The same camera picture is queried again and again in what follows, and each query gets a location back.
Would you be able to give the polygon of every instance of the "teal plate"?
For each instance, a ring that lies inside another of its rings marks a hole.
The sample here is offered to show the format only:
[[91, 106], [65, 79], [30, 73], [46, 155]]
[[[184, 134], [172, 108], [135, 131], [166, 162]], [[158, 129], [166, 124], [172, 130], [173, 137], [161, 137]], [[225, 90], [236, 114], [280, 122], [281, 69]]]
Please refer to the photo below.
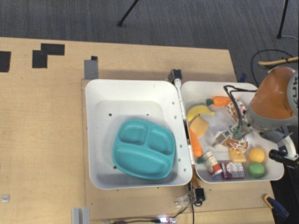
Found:
[[129, 175], [160, 180], [168, 176], [175, 154], [175, 139], [166, 128], [141, 119], [124, 122], [115, 138], [113, 162]]

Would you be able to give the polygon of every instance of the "can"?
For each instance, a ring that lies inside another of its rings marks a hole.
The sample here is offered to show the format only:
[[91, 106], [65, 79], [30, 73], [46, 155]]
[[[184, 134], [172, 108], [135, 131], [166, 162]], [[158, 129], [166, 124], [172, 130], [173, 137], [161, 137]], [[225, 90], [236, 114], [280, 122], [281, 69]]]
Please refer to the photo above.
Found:
[[202, 155], [202, 159], [204, 160], [204, 165], [211, 177], [215, 177], [222, 173], [222, 169], [211, 151], [206, 151]]

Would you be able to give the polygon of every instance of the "toy food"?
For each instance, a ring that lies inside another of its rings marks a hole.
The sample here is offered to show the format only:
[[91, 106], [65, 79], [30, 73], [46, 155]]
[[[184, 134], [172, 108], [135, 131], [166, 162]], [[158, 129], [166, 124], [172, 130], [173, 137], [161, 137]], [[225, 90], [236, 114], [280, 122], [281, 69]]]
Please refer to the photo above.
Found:
[[211, 177], [215, 177], [218, 174], [222, 173], [222, 169], [217, 160], [215, 159], [214, 155], [211, 153], [211, 151], [206, 151], [202, 155], [202, 159]]
[[[245, 105], [238, 98], [236, 98], [235, 101], [238, 104], [238, 107], [239, 107], [242, 117], [244, 117], [244, 113], [246, 112]], [[225, 106], [225, 108], [228, 111], [228, 113], [231, 115], [231, 117], [234, 119], [234, 121], [237, 122], [239, 118], [238, 118], [238, 113], [237, 113], [237, 110], [235, 109], [235, 105], [233, 104], [233, 102], [229, 102], [228, 105]]]
[[237, 179], [244, 178], [244, 168], [241, 162], [222, 162], [221, 168], [223, 179]]
[[250, 175], [255, 178], [261, 177], [265, 173], [265, 167], [263, 166], [263, 164], [258, 162], [251, 163], [248, 167], [248, 170]]
[[205, 134], [209, 127], [208, 122], [206, 122], [203, 118], [200, 116], [197, 116], [192, 123], [190, 124], [190, 129], [195, 134], [197, 138], [200, 138]]
[[246, 162], [245, 155], [233, 148], [229, 148], [229, 156], [232, 162]]
[[226, 106], [231, 102], [230, 97], [215, 96], [213, 99], [207, 99], [206, 105]]
[[206, 113], [209, 113], [211, 115], [215, 114], [214, 111], [211, 111], [205, 105], [194, 106], [187, 112], [187, 121], [191, 122], [196, 116], [198, 116], [200, 114], [206, 114]]
[[196, 157], [200, 157], [202, 155], [202, 147], [191, 129], [189, 129], [189, 134], [190, 134], [190, 142], [192, 145], [193, 154]]
[[249, 159], [252, 162], [261, 163], [265, 159], [265, 152], [259, 147], [254, 147], [249, 152]]
[[231, 134], [221, 144], [228, 148], [233, 148], [241, 153], [245, 153], [245, 151], [249, 147], [249, 139], [247, 138], [247, 136], [244, 136], [243, 138], [238, 140], [234, 137], [233, 134]]

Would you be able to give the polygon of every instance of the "white bin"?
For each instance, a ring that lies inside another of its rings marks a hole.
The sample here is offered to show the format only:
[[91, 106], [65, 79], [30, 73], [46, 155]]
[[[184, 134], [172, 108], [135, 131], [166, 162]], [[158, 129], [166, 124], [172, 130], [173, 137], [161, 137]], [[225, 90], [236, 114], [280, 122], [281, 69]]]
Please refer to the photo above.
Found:
[[[186, 82], [182, 86], [185, 109], [204, 104], [207, 98], [226, 95], [223, 86], [232, 84], [244, 89], [255, 89], [253, 85], [242, 83]], [[186, 141], [182, 112], [178, 93], [174, 85], [166, 81], [93, 80], [86, 86], [86, 109], [89, 146], [89, 169], [92, 183], [100, 189], [121, 189], [153, 186], [180, 186], [192, 177], [191, 158]], [[253, 93], [235, 93], [248, 105]], [[214, 116], [206, 116], [209, 122], [207, 133], [199, 139], [203, 150], [211, 150], [218, 160], [229, 160], [228, 148], [212, 148], [209, 144], [219, 130], [233, 124], [229, 114], [221, 108]], [[157, 123], [170, 130], [176, 141], [176, 153], [170, 174], [158, 181], [145, 180], [125, 174], [115, 169], [112, 149], [118, 129], [128, 119], [143, 119]], [[251, 147], [262, 147], [268, 153], [277, 145], [262, 139], [258, 134], [250, 134]], [[203, 164], [196, 164], [200, 178], [206, 182], [246, 182], [258, 180], [278, 180], [284, 167], [266, 157], [266, 173], [261, 178], [252, 178], [246, 171], [249, 161], [244, 164], [244, 179], [223, 180], [212, 178]]]

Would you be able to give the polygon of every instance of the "wire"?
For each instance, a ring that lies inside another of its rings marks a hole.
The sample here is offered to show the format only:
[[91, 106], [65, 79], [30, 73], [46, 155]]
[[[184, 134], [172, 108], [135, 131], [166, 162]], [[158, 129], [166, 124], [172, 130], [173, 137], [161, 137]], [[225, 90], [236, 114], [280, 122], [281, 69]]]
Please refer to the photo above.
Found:
[[135, 223], [135, 222], [153, 222], [153, 220], [135, 220], [135, 221], [129, 221], [126, 223]]
[[286, 54], [286, 55], [288, 55], [288, 56], [290, 56], [290, 57], [294, 57], [294, 56], [292, 56], [291, 54], [287, 53], [286, 51], [278, 50], [278, 49], [265, 49], [265, 50], [260, 50], [260, 51], [256, 52], [256, 53], [252, 56], [252, 58], [251, 58], [250, 69], [251, 69], [251, 73], [252, 73], [254, 82], [255, 82], [255, 84], [256, 84], [257, 86], [259, 86], [259, 85], [258, 85], [258, 82], [257, 82], [257, 79], [256, 79], [256, 75], [255, 75], [255, 73], [253, 72], [253, 60], [254, 60], [254, 58], [255, 58], [258, 54], [260, 54], [260, 53], [262, 53], [262, 52], [266, 52], [266, 51], [278, 51], [278, 52], [282, 52], [282, 53], [284, 53], [284, 54]]
[[[228, 87], [229, 88], [233, 88], [234, 90], [232, 91], [228, 91]], [[231, 101], [233, 102], [234, 104], [234, 107], [237, 111], [237, 115], [238, 115], [238, 128], [237, 128], [237, 131], [238, 132], [238, 135], [241, 135], [242, 132], [243, 132], [243, 123], [242, 123], [242, 114], [241, 114], [241, 111], [239, 109], [239, 106], [232, 94], [232, 92], [256, 92], [256, 90], [246, 90], [246, 89], [241, 89], [241, 88], [237, 88], [237, 87], [234, 87], [233, 85], [225, 85], [223, 87], [223, 89], [225, 90], [225, 92], [227, 93], [227, 95], [230, 97]]]
[[189, 207], [189, 205], [188, 206], [186, 206], [184, 209], [182, 209], [180, 212], [178, 212], [175, 216], [173, 216], [173, 217], [171, 217], [171, 218], [176, 218], [178, 215], [180, 215], [180, 214], [182, 214], [184, 211], [186, 211], [186, 209]]
[[195, 218], [194, 218], [194, 207], [193, 207], [193, 204], [191, 205], [191, 207], [192, 207], [192, 223], [194, 224]]
[[283, 37], [283, 38], [292, 38], [292, 39], [295, 39], [296, 41], [299, 42], [299, 39], [298, 39], [298, 38], [296, 38], [296, 37], [294, 37], [294, 36], [291, 36], [291, 35], [283, 35], [283, 36], [281, 36], [281, 37]]

